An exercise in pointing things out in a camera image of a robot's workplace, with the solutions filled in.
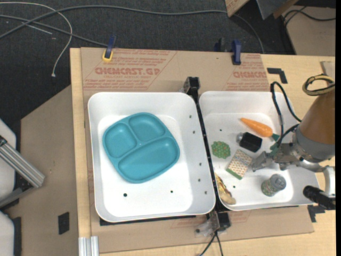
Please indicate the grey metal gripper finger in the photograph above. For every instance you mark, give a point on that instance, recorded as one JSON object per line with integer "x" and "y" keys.
{"x": 285, "y": 166}
{"x": 259, "y": 162}

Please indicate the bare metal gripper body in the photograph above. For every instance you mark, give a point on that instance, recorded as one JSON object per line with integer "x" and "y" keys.
{"x": 291, "y": 153}

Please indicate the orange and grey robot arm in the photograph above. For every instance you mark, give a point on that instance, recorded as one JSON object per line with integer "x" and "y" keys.
{"x": 318, "y": 121}

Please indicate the white patterned packet green edge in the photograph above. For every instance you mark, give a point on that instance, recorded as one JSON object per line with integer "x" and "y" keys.
{"x": 239, "y": 164}

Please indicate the black bottle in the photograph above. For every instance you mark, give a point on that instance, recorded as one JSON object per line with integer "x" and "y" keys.
{"x": 250, "y": 142}

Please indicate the small grey green can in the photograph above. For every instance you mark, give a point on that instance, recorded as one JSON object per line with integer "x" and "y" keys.
{"x": 273, "y": 185}

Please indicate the orange carrot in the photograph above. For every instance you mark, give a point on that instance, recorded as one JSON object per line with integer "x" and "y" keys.
{"x": 257, "y": 127}

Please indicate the green round biscuit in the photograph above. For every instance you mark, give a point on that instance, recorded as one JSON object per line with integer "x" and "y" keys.
{"x": 220, "y": 149}

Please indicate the white plastic tray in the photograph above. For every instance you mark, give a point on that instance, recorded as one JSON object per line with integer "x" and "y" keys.
{"x": 239, "y": 103}
{"x": 183, "y": 196}

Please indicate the blue divided plate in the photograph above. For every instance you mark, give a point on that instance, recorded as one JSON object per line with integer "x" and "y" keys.
{"x": 141, "y": 148}

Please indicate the brown cardboard board red print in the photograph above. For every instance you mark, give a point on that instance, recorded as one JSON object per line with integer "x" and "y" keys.
{"x": 149, "y": 71}

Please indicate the black cylinder on white bracket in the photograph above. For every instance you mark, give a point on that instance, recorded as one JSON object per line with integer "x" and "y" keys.
{"x": 317, "y": 193}

